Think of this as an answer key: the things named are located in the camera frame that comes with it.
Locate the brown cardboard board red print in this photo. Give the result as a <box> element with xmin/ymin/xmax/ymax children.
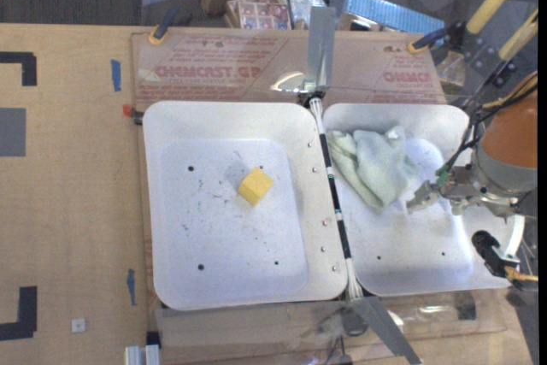
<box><xmin>129</xmin><ymin>28</ymin><xmax>510</xmax><ymax>356</ymax></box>

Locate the pale green cloth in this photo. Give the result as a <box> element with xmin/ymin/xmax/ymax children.
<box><xmin>327</xmin><ymin>125</ymin><xmax>423</xmax><ymax>211</ymax></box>

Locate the thin black and white rod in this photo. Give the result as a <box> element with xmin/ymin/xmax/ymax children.
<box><xmin>308</xmin><ymin>97</ymin><xmax>365</xmax><ymax>301</ymax></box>

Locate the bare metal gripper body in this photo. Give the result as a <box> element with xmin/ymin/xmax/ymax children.
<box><xmin>436</xmin><ymin>165</ymin><xmax>521</xmax><ymax>220</ymax></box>

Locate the white plastic tray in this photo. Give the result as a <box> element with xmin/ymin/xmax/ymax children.
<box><xmin>321</xmin><ymin>102</ymin><xmax>526</xmax><ymax>297</ymax></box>
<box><xmin>141</xmin><ymin>99</ymin><xmax>349</xmax><ymax>311</ymax></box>

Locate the black cylinder on white bracket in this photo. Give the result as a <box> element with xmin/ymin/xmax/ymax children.
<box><xmin>471</xmin><ymin>214</ymin><xmax>526</xmax><ymax>280</ymax></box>

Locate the yellow cube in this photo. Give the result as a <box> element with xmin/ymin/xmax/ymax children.
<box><xmin>237</xmin><ymin>166</ymin><xmax>275</xmax><ymax>207</ymax></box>

